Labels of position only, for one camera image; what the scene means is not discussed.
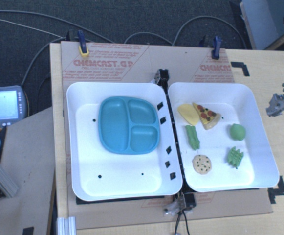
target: toy food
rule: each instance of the toy food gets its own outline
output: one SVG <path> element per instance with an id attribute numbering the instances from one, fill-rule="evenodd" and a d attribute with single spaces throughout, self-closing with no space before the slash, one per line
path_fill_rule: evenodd
<path id="1" fill-rule="evenodd" d="M 241 152 L 240 150 L 236 149 L 234 146 L 233 148 L 230 149 L 229 154 L 228 154 L 228 163 L 234 166 L 236 169 L 239 167 L 240 162 L 244 156 L 244 153 Z"/>
<path id="2" fill-rule="evenodd" d="M 185 118 L 191 125 L 196 125 L 199 121 L 199 115 L 191 104 L 181 104 L 177 111 Z"/>
<path id="3" fill-rule="evenodd" d="M 246 130 L 240 124 L 233 124 L 230 128 L 230 135 L 234 140 L 242 141 L 245 138 Z"/>
<path id="4" fill-rule="evenodd" d="M 189 143 L 190 143 L 191 147 L 193 148 L 193 150 L 199 149 L 200 142 L 199 142 L 198 137 L 197 137 L 197 132 L 196 132 L 195 126 L 186 125 L 185 129 L 186 129 L 186 133 L 187 133 Z"/>
<path id="5" fill-rule="evenodd" d="M 215 113 L 212 110 L 207 109 L 199 104 L 193 103 L 193 106 L 199 114 L 200 120 L 205 130 L 211 129 L 219 122 L 221 118 L 221 115 L 219 113 Z"/>
<path id="6" fill-rule="evenodd" d="M 199 174 L 207 174 L 211 170 L 211 161 L 205 155 L 196 155 L 192 162 L 194 170 Z"/>

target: white tray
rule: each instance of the white tray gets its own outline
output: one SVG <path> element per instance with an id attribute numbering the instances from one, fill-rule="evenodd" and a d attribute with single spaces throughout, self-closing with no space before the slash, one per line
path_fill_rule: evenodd
<path id="1" fill-rule="evenodd" d="M 169 87 L 169 98 L 176 124 L 185 179 L 195 191 L 207 192 L 245 188 L 273 187 L 279 181 L 279 172 L 263 127 L 262 119 L 251 90 L 242 84 L 174 83 Z M 188 122 L 177 111 L 184 103 L 201 104 L 220 113 L 222 119 L 212 129 L 196 125 L 200 149 L 193 150 L 187 140 Z M 233 123 L 246 128 L 246 137 L 235 141 L 229 128 Z M 226 161 L 232 147 L 244 152 L 238 169 Z M 212 169 L 205 175 L 194 171 L 195 155 L 210 158 Z"/>
<path id="2" fill-rule="evenodd" d="M 77 82 L 66 93 L 72 188 L 85 201 L 173 195 L 182 187 L 174 134 L 161 87 L 151 83 Z M 157 110 L 160 125 L 157 148 L 142 155 L 107 151 L 100 142 L 98 116 L 101 103 L 112 96 L 148 101 Z"/>

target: pizza slice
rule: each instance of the pizza slice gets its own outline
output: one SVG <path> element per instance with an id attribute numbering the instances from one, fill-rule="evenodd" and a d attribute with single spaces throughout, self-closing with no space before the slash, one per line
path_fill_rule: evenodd
<path id="1" fill-rule="evenodd" d="M 200 121 L 205 130 L 209 130 L 214 127 L 220 120 L 221 114 L 215 113 L 212 110 L 203 107 L 202 105 L 193 103 L 193 106 L 199 114 Z"/>

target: handheld device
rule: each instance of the handheld device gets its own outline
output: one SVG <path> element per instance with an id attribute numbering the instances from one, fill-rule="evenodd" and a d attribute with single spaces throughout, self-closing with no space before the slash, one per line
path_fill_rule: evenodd
<path id="1" fill-rule="evenodd" d="M 0 127 L 26 118 L 28 106 L 21 86 L 0 87 Z"/>

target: green ball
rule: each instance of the green ball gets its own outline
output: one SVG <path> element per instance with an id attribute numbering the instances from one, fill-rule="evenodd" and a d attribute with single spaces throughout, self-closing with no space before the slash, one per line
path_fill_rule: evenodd
<path id="1" fill-rule="evenodd" d="M 246 130 L 242 125 L 235 123 L 230 128 L 230 134 L 234 140 L 242 141 L 245 138 Z"/>

